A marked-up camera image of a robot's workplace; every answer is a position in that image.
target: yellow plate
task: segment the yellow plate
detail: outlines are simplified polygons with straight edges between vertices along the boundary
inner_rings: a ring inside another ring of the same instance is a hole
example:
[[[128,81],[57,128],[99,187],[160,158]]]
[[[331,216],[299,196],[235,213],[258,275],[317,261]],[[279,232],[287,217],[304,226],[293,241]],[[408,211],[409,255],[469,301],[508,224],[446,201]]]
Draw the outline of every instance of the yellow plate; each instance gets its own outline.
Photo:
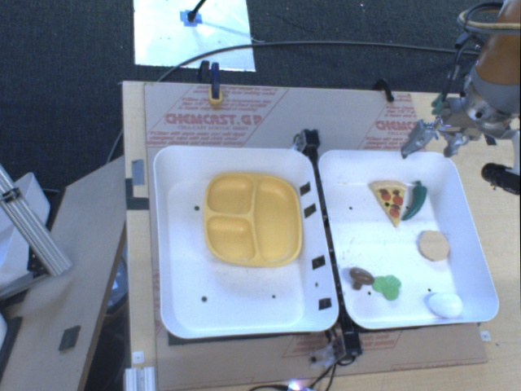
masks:
[[[204,237],[210,251],[223,261],[243,266],[286,265],[302,248],[295,189],[270,175],[218,175],[204,197]]]

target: black cable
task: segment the black cable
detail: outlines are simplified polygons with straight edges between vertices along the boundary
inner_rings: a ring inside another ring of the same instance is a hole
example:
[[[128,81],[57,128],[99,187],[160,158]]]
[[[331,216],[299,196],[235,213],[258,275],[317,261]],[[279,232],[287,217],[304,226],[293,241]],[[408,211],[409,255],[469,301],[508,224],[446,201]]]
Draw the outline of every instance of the black cable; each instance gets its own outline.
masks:
[[[259,385],[257,387],[250,388],[249,391],[256,391],[258,389],[277,389],[278,391],[287,391],[287,385],[279,385],[279,384]]]
[[[445,84],[444,89],[441,91],[441,94],[443,95],[442,100],[445,101],[447,98],[447,95],[449,95],[453,83],[456,81],[456,78],[459,75],[459,68],[460,64],[459,61],[462,57],[463,51],[465,50],[465,46],[463,45],[461,48],[456,49],[456,53],[454,55],[454,61],[453,61],[453,68],[448,76],[447,83]]]
[[[353,356],[351,357],[347,362],[344,361],[344,359],[346,359],[348,356],[340,359],[338,362],[337,362],[337,365],[341,366],[341,367],[348,367],[349,365],[352,365],[356,360],[357,360],[357,357]]]
[[[499,3],[499,2],[478,3],[466,11],[466,19],[470,20],[472,15],[474,15],[476,12],[488,11],[488,10],[498,11],[498,10],[501,10],[502,7],[503,7],[503,3]]]
[[[183,61],[182,63],[176,65],[175,67],[170,68],[167,72],[165,72],[157,82],[164,81],[170,74],[177,71],[179,68],[184,67],[188,64],[191,64],[200,59],[206,58],[210,55],[221,54],[223,52],[229,51],[238,51],[242,49],[250,49],[250,48],[266,48],[266,47],[275,47],[275,46],[372,46],[372,47],[380,47],[380,48],[394,48],[394,49],[406,49],[410,51],[427,51],[427,52],[440,52],[444,54],[453,54],[454,50],[445,49],[445,48],[434,48],[429,46],[415,46],[415,45],[405,45],[400,43],[382,43],[382,42],[355,42],[355,41],[282,41],[282,42],[261,42],[261,43],[249,43],[246,45],[236,45],[236,46],[228,46],[224,48],[219,48],[213,51],[204,52],[203,54],[199,54],[190,59]]]
[[[331,365],[330,367],[328,367],[323,373],[322,375],[320,375],[315,381],[313,381],[309,386],[308,388],[311,388],[313,389],[315,387],[316,384],[318,384],[320,381],[322,381],[326,376],[327,374],[329,374],[331,371],[333,370],[336,370],[336,363]]]
[[[331,386],[333,385],[333,379],[335,378],[337,364],[333,365],[333,369],[331,370],[331,376],[329,377],[329,382],[327,383],[326,389],[324,391],[329,391]]]
[[[55,188],[42,188],[42,191],[44,193],[49,193],[49,194],[52,194],[52,195],[56,195],[56,194],[60,193],[60,190],[56,190]]]
[[[112,157],[114,156],[117,146],[120,144],[122,138],[123,138],[123,130],[120,130],[120,133],[117,135],[116,141],[112,144],[112,149],[108,154],[107,164],[112,160]]]

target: wooden table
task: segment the wooden table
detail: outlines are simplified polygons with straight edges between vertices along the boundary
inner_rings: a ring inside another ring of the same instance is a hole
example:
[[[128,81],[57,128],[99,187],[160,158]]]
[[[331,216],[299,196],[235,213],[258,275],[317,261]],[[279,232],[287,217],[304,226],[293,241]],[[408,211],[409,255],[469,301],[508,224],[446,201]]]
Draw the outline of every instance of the wooden table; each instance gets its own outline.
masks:
[[[51,234],[72,268],[4,309],[21,324],[0,390],[85,387],[125,242],[123,165],[120,158],[67,187]]]
[[[431,120],[430,103],[435,94],[412,94],[419,118]],[[147,158],[145,147],[143,83],[123,86],[125,117],[125,176],[133,176],[133,161]],[[428,149],[442,152],[443,140],[432,141]],[[510,141],[489,147],[481,140],[460,148],[453,158],[460,173],[466,198],[475,221],[484,254],[499,296],[497,317],[481,327],[490,335],[485,343],[489,361],[485,364],[443,367],[412,371],[393,371],[370,375],[338,376],[331,389],[341,390],[457,390],[516,389],[521,383],[521,311],[519,300],[519,197],[493,190],[480,176],[488,162],[511,165]],[[131,187],[131,197],[148,198],[147,177]],[[139,207],[127,212],[129,238],[130,341],[133,351],[142,352],[133,367],[156,364],[155,320],[150,252],[150,216]],[[324,389],[327,380],[317,385]],[[227,391],[245,391],[251,384],[223,387]]]

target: cardboard sheet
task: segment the cardboard sheet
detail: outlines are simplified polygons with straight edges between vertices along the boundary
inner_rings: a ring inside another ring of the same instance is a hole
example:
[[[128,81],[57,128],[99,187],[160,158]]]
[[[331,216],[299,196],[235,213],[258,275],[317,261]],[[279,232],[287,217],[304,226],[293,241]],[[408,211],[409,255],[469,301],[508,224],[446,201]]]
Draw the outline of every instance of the cardboard sheet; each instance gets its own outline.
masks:
[[[155,155],[180,144],[218,147],[291,147],[303,129],[318,129],[320,153],[330,149],[397,150],[416,123],[409,94],[388,103],[376,91],[223,86],[225,100],[208,103],[208,86],[145,84],[149,181]],[[215,388],[291,378],[316,378],[311,352],[323,333],[221,340],[172,338],[160,318],[160,276],[153,184],[151,251],[154,274],[156,361],[159,389]],[[364,353],[337,375],[445,367],[487,361],[475,324],[361,334]]]

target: light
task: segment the light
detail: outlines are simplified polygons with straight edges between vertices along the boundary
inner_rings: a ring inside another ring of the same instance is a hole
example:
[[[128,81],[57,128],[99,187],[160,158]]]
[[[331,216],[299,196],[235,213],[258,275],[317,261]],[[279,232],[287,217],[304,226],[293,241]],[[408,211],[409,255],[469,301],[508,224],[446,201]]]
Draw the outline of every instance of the light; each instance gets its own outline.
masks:
[[[292,380],[287,386],[287,391],[302,391],[302,388],[296,380]]]

